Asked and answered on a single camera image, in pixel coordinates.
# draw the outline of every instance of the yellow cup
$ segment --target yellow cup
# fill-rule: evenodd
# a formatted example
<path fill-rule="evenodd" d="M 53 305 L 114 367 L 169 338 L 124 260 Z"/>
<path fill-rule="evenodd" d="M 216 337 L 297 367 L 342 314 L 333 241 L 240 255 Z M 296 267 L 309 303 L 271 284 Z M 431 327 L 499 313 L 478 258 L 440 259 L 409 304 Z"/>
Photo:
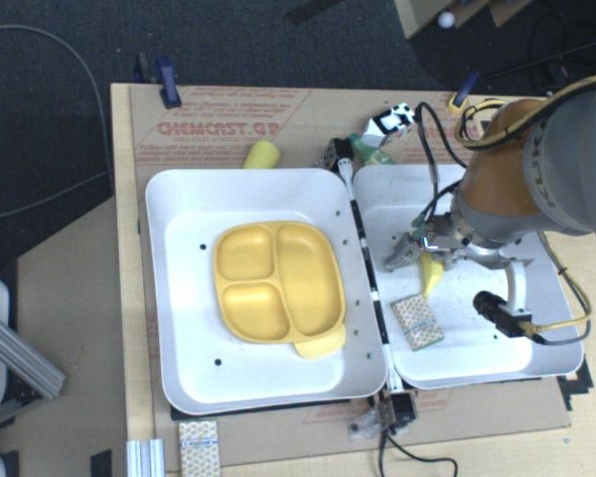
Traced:
<path fill-rule="evenodd" d="M 243 169 L 274 168 L 280 161 L 280 150 L 271 141 L 256 141 L 245 158 Z"/>

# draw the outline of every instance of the wooden table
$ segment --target wooden table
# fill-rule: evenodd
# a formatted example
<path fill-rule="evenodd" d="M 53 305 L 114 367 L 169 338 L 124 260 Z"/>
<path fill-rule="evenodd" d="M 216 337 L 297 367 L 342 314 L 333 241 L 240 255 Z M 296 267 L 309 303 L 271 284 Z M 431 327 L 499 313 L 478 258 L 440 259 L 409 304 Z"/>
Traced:
<path fill-rule="evenodd" d="M 139 207 L 133 115 L 129 84 L 114 84 L 111 88 L 113 117 L 113 151 L 116 180 L 116 209 L 119 243 L 120 295 L 123 328 L 124 379 L 126 390 L 126 420 L 128 440 L 147 441 L 156 437 L 153 411 L 149 344 L 146 323 L 146 300 L 142 273 L 141 240 L 138 233 Z M 336 94 L 357 104 L 396 100 L 406 96 L 411 105 L 416 98 L 434 102 L 447 99 L 448 94 L 432 92 L 378 92 L 361 90 L 326 90 L 322 96 L 336 104 Z M 340 116 L 334 112 L 331 118 Z M 594 308 L 593 330 L 585 341 L 586 360 L 593 379 L 588 395 L 574 396 L 569 413 L 571 425 L 548 431 L 527 432 L 495 437 L 448 441 L 412 447 L 413 453 L 425 457 L 450 456 L 460 465 L 460 475 L 591 475 L 596 476 L 596 238 L 551 236 L 551 241 L 563 263 L 584 288 Z M 565 290 L 570 305 L 575 305 Z M 500 404 L 499 415 L 504 415 Z M 395 449 L 385 455 L 386 475 L 450 475 L 448 464 L 424 465 L 403 458 Z M 331 476 L 377 475 L 375 450 L 347 452 L 319 457 L 275 462 L 227 466 L 223 475 L 239 476 Z"/>

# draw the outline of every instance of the green object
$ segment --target green object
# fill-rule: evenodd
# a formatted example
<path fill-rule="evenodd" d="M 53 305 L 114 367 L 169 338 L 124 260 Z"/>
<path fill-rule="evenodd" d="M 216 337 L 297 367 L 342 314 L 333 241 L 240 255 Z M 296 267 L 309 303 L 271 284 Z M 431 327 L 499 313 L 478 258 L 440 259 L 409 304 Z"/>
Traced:
<path fill-rule="evenodd" d="M 358 134 L 352 134 L 351 143 L 363 166 L 370 164 L 394 164 L 393 160 L 382 150 L 364 143 Z"/>

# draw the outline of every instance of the blue clip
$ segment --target blue clip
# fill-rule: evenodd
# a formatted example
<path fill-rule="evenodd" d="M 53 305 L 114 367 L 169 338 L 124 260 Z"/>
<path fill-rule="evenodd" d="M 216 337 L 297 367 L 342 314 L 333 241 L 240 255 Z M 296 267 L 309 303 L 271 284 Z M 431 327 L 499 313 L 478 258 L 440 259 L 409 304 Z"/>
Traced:
<path fill-rule="evenodd" d="M 163 84 L 163 88 L 159 91 L 166 108 L 181 106 L 181 98 L 177 92 L 175 84 L 175 67 L 170 60 L 170 57 L 160 56 L 155 61 L 155 71 L 157 81 Z"/>

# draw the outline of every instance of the white tray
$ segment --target white tray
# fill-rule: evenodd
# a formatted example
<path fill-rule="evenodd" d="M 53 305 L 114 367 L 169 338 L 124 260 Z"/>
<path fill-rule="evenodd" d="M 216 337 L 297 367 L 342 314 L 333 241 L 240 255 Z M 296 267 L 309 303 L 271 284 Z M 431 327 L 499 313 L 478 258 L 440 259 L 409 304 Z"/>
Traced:
<path fill-rule="evenodd" d="M 459 180 L 459 166 L 440 167 L 440 187 Z M 417 266 L 385 270 L 384 259 L 410 223 L 432 198 L 427 166 L 370 166 L 354 179 L 356 196 L 367 232 L 395 368 L 409 384 L 421 389 L 504 380 L 533 379 L 574 372 L 582 363 L 580 343 L 537 345 L 526 338 L 510 339 L 477 314 L 473 298 L 481 290 L 508 298 L 506 275 L 472 261 L 460 261 L 445 271 L 429 297 L 430 307 L 444 339 L 413 352 L 404 340 L 390 304 L 421 292 Z M 442 199 L 437 214 L 448 211 L 450 196 Z M 536 235 L 510 245 L 504 255 L 533 259 L 526 268 L 526 307 L 536 324 L 572 318 L 553 264 Z M 573 327 L 546 334 L 548 339 L 577 335 Z"/>
<path fill-rule="evenodd" d="M 172 406 L 205 415 L 367 397 L 386 366 L 347 191 L 334 174 L 286 170 L 169 170 L 146 189 L 162 382 Z M 291 344 L 247 343 L 224 324 L 213 248 L 226 230 L 300 221 L 330 240 L 343 279 L 347 342 L 316 360 Z"/>

